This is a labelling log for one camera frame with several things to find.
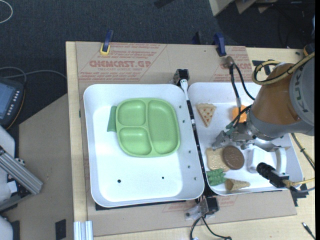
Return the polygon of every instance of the green plate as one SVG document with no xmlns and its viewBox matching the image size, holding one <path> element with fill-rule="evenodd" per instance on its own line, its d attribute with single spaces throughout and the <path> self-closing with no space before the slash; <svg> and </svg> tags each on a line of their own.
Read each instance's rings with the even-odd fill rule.
<svg viewBox="0 0 320 240">
<path fill-rule="evenodd" d="M 132 98 L 110 111 L 108 131 L 116 131 L 119 145 L 135 157 L 163 157 L 180 145 L 175 109 L 158 98 Z"/>
</svg>

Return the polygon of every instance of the wooden table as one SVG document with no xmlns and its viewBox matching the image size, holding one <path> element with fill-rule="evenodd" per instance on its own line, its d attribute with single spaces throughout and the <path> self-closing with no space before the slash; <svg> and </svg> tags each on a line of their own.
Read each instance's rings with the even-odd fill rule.
<svg viewBox="0 0 320 240">
<path fill-rule="evenodd" d="M 247 54 L 252 60 L 265 61 L 274 59 L 286 62 L 296 62 L 301 50 L 295 49 L 272 49 L 272 48 L 247 48 Z M 72 165 L 72 188 L 73 188 L 73 210 L 74 221 L 84 222 L 88 220 L 85 190 L 85 175 L 83 161 L 83 146 L 81 135 L 81 120 L 79 118 L 80 101 L 78 89 L 78 69 L 76 43 L 66 43 L 66 63 L 68 78 L 68 105 L 70 120 L 70 145 L 71 145 L 71 165 Z M 314 137 L 297 134 L 300 141 L 314 159 L 315 140 Z M 300 161 L 303 175 L 306 179 L 314 177 L 314 172 L 303 154 L 296 148 L 296 153 Z M 287 217 L 277 217 L 259 220 L 249 220 L 241 222 L 231 222 L 212 225 L 212 230 L 223 236 L 231 236 L 233 240 L 248 239 L 312 239 L 303 228 L 305 222 L 315 234 L 315 192 L 311 191 L 307 198 L 298 200 L 296 208 L 297 215 Z M 119 235 L 106 235 L 95 237 L 97 240 L 187 240 L 189 239 L 190 227 L 153 230 Z M 193 232 L 201 240 L 215 239 L 205 226 L 197 226 Z"/>
</svg>

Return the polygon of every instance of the orange food toy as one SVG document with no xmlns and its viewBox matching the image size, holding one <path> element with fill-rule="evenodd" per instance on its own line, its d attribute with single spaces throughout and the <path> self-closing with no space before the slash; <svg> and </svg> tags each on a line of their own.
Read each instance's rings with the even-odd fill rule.
<svg viewBox="0 0 320 240">
<path fill-rule="evenodd" d="M 245 105 L 241 105 L 241 111 L 244 110 L 246 108 Z M 235 119 L 239 114 L 239 110 L 237 107 L 235 107 L 234 109 L 232 109 L 232 120 Z M 240 115 L 240 120 L 239 123 L 243 123 L 247 121 L 247 114 L 246 113 L 242 113 L 242 115 Z"/>
</svg>

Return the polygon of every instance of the gray carpet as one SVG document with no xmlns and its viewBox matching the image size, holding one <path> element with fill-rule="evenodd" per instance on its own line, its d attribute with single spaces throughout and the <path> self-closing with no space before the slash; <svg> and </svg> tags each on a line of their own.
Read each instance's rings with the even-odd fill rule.
<svg viewBox="0 0 320 240">
<path fill-rule="evenodd" d="M 191 44 L 196 32 L 201 43 L 211 44 L 221 32 L 227 45 L 302 49 L 311 40 L 315 5 L 278 6 L 259 13 L 249 8 L 239 14 L 231 3 L 213 17 L 209 0 L 4 0 L 13 16 L 0 24 L 0 68 L 14 66 L 25 72 L 54 70 L 66 73 L 66 41 L 99 41 L 107 28 L 113 41 L 135 43 Z M 280 0 L 315 2 L 315 0 Z M 0 3 L 0 21 L 10 13 Z M 8 76 L 14 71 L 0 72 Z M 67 92 L 59 75 L 28 76 L 26 100 L 19 124 Z"/>
</svg>

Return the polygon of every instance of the black connector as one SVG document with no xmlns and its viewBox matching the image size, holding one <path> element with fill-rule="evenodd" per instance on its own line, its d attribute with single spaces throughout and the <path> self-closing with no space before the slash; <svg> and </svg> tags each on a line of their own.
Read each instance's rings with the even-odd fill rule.
<svg viewBox="0 0 320 240">
<path fill-rule="evenodd" d="M 188 69 L 177 69 L 174 73 L 173 76 L 173 84 L 176 86 L 181 86 L 180 85 L 180 80 L 185 79 L 185 80 L 189 80 L 189 70 Z"/>
<path fill-rule="evenodd" d="M 286 173 L 279 173 L 271 165 L 261 162 L 257 165 L 256 171 L 265 179 L 275 186 L 276 188 L 285 188 L 284 180 L 289 179 L 289 175 Z"/>
<path fill-rule="evenodd" d="M 209 196 L 206 198 L 206 204 L 208 207 L 208 213 L 207 214 L 214 214 L 217 211 L 220 210 L 218 200 L 216 197 Z"/>
</svg>

